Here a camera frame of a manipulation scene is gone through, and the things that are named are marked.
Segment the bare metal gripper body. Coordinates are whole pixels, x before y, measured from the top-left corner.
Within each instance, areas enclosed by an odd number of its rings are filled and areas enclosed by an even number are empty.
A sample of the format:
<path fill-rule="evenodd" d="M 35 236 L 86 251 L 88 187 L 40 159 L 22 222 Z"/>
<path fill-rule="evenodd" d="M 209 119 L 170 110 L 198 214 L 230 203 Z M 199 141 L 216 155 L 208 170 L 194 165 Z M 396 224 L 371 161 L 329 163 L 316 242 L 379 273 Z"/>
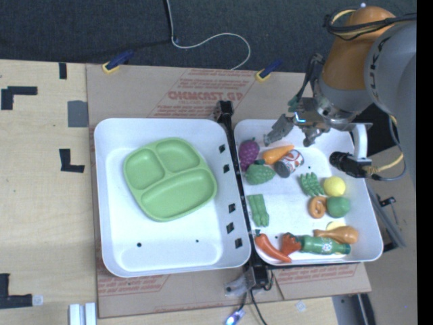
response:
<path fill-rule="evenodd" d="M 326 97 L 302 97 L 292 108 L 294 122 L 299 127 L 311 127 L 328 130 L 347 130 L 355 119 L 354 112 L 339 108 Z"/>

